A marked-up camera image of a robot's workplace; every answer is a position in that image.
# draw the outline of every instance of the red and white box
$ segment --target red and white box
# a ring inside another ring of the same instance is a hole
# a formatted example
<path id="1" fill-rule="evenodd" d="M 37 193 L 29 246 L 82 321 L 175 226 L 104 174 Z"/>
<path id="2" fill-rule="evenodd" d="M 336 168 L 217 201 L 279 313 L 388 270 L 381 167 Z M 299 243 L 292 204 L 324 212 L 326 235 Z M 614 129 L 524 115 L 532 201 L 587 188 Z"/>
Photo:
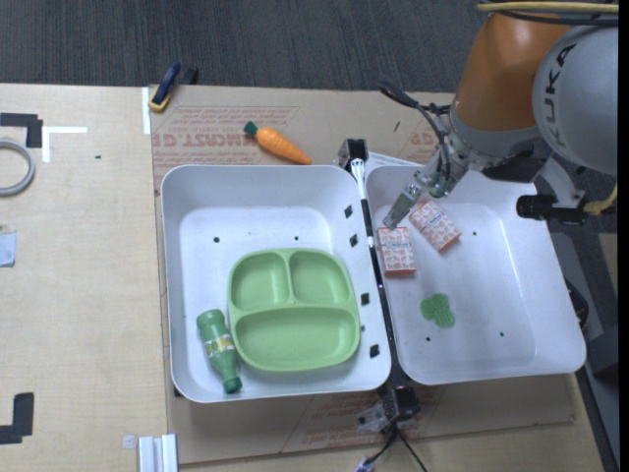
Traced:
<path id="1" fill-rule="evenodd" d="M 461 236 L 459 228 L 434 201 L 413 210 L 409 220 L 438 252 Z"/>
<path id="2" fill-rule="evenodd" d="M 392 230 L 388 227 L 378 227 L 375 234 L 384 274 L 386 276 L 413 274 L 417 268 L 408 229 L 403 226 Z"/>

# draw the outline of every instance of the dark floor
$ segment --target dark floor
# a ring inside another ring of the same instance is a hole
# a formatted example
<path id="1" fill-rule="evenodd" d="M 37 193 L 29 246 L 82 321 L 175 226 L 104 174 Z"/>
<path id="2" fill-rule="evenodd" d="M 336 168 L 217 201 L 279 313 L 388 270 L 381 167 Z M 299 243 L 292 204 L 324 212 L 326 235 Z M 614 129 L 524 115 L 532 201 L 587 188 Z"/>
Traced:
<path id="1" fill-rule="evenodd" d="M 477 1 L 0 0 L 0 83 L 146 86 L 178 60 L 198 67 L 204 85 L 367 90 L 385 78 L 409 91 L 454 92 L 486 17 Z M 615 183 L 567 168 L 593 199 Z M 617 325 L 599 240 L 617 233 L 617 215 L 549 227 L 572 240 L 601 328 Z M 601 456 L 615 470 L 584 379 Z"/>

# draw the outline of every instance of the green divided plate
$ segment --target green divided plate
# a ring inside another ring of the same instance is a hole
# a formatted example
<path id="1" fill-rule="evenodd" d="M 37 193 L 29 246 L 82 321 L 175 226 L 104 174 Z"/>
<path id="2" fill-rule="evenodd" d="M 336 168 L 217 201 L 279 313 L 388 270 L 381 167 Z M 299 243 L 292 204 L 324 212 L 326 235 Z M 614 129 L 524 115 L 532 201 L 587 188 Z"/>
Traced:
<path id="1" fill-rule="evenodd" d="M 263 250 L 242 257 L 230 272 L 228 308 L 238 353 L 263 371 L 340 364 L 359 344 L 347 269 L 321 250 Z"/>

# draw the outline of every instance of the gray ring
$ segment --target gray ring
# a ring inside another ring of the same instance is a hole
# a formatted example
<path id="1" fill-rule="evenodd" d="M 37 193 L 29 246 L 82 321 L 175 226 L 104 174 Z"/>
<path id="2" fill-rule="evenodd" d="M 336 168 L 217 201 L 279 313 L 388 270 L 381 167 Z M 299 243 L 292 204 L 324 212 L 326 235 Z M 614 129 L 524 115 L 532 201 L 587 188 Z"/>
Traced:
<path id="1" fill-rule="evenodd" d="M 6 196 L 15 196 L 16 194 L 23 191 L 32 180 L 32 177 L 35 174 L 35 161 L 32 158 L 32 154 L 26 147 L 18 144 L 17 142 L 13 142 L 12 140 L 0 139 L 0 148 L 10 148 L 17 153 L 20 153 L 29 163 L 29 171 L 27 171 L 27 175 L 22 180 L 20 180 L 20 182 L 11 187 L 0 187 L 0 198 Z"/>

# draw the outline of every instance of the yellow cable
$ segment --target yellow cable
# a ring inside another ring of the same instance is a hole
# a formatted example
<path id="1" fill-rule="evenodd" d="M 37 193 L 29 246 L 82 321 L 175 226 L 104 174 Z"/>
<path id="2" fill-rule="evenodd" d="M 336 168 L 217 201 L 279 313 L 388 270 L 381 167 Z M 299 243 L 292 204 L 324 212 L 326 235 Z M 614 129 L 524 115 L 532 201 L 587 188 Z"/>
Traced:
<path id="1" fill-rule="evenodd" d="M 590 215 L 600 215 L 605 209 L 611 207 L 611 204 L 615 201 L 618 196 L 618 182 L 613 188 L 613 191 L 609 195 L 609 198 L 603 201 L 590 201 L 589 203 L 585 203 L 583 206 L 583 211 L 585 213 L 589 213 Z"/>
<path id="2" fill-rule="evenodd" d="M 589 2 L 499 2 L 477 4 L 481 11 L 572 11 L 593 14 L 618 14 L 618 4 L 594 4 Z"/>

